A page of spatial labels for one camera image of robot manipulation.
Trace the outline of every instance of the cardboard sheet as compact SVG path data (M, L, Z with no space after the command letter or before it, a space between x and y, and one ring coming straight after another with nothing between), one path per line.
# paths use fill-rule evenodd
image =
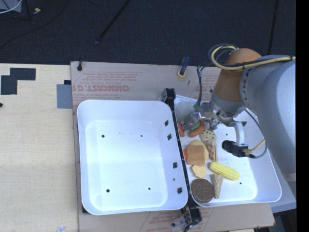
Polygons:
M77 172L79 228L81 232L175 232L171 222L181 216L180 211L140 212L94 216L82 210L79 143L76 110L88 99L98 100L158 100L166 88L174 88L177 95L197 99L199 84L196 67L188 66L184 78L177 72L180 66L82 62L71 63L74 139ZM202 75L202 101L209 101L220 69L205 68ZM273 226L274 217L269 204L233 205L216 208L200 207L202 221L192 227L193 232L219 232Z

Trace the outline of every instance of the chocolate cookie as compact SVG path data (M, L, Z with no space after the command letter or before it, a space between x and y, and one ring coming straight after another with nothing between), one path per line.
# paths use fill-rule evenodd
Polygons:
M194 179L191 183L191 192L199 203L207 203L214 197L214 187L206 179Z

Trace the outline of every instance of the black fabric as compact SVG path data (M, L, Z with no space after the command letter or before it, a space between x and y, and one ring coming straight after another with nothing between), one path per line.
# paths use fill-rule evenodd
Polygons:
M267 53L276 0L131 0L95 44L126 1L24 0L0 14L0 62L198 65L220 43ZM295 21L296 0L279 0L271 54L295 55Z

